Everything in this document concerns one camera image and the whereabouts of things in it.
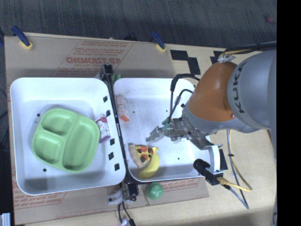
white plastic tray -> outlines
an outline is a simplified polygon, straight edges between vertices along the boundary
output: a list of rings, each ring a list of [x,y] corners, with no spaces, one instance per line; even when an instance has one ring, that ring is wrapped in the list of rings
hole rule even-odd
[[[20,78],[12,83],[10,95],[16,180],[23,192],[32,195],[56,193],[116,185],[124,179],[124,160],[104,82],[94,78]],[[39,120],[46,111],[56,107],[76,111],[93,120],[110,110],[107,120],[114,144],[111,145],[110,140],[99,144],[94,160],[83,172],[53,168],[32,153],[32,137]]]
[[[120,120],[121,134],[126,150],[129,171],[140,182],[163,181],[184,178],[201,177],[193,168],[193,163],[200,158],[210,163],[209,152],[199,150],[186,139],[174,143],[170,138],[164,137],[153,143],[159,148],[160,167],[156,174],[149,179],[139,177],[139,169],[132,160],[128,146],[133,144],[146,145],[146,138],[156,127],[162,127],[162,121],[169,115],[170,84],[172,79],[149,78],[123,78],[114,84],[115,95],[121,95],[126,101],[129,110],[130,121]],[[194,86],[185,79],[178,80],[174,101],[182,89],[194,90]],[[184,92],[173,118],[179,118],[182,114],[182,103],[187,103],[191,93]]]

cardboard sheet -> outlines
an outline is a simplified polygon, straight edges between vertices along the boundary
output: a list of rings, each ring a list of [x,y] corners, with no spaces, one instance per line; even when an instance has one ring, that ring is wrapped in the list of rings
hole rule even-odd
[[[103,64],[111,64],[114,72],[122,77],[175,76],[170,54],[160,52],[153,43],[25,34],[33,43],[30,50],[24,49],[17,37],[5,38],[10,128],[12,119],[9,87],[21,77],[91,78],[98,74]],[[117,191],[118,185],[37,196],[22,192],[16,183],[12,129],[10,138],[16,225],[117,210],[117,205],[108,204],[107,194]],[[209,196],[204,178],[163,182],[164,196],[158,201],[147,198],[146,186],[147,184],[139,185],[137,201],[130,204],[129,208]]]

green plate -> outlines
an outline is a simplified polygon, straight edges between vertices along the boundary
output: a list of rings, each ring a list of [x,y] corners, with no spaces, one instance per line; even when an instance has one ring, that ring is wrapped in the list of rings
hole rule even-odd
[[[55,108],[41,118],[32,140],[33,154],[43,163],[68,172],[81,172],[92,163],[100,137],[92,119]]]

banana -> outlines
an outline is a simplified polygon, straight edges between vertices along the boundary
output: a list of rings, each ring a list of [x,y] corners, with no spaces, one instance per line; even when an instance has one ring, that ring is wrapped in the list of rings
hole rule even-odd
[[[157,150],[159,150],[159,148],[153,147],[152,149],[153,149],[153,155],[151,157],[151,161],[149,165],[139,173],[139,177],[142,179],[147,179],[152,177],[159,168],[160,158],[157,153]]]

pizza slice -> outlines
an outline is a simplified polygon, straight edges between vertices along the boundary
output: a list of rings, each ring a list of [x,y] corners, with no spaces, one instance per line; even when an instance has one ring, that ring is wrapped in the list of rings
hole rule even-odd
[[[147,165],[151,161],[153,154],[152,148],[152,146],[135,144],[129,146],[130,155],[138,168]]]

